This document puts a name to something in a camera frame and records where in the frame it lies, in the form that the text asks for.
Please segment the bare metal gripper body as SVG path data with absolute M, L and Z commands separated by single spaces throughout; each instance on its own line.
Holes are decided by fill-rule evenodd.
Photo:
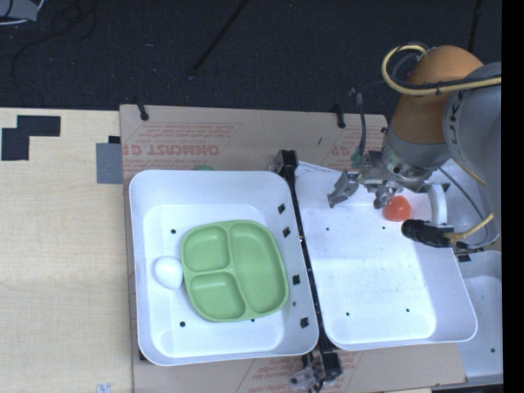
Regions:
M 388 151 L 369 151 L 359 169 L 359 182 L 370 192 L 408 189 L 420 192 L 435 170 L 423 169 L 401 160 Z

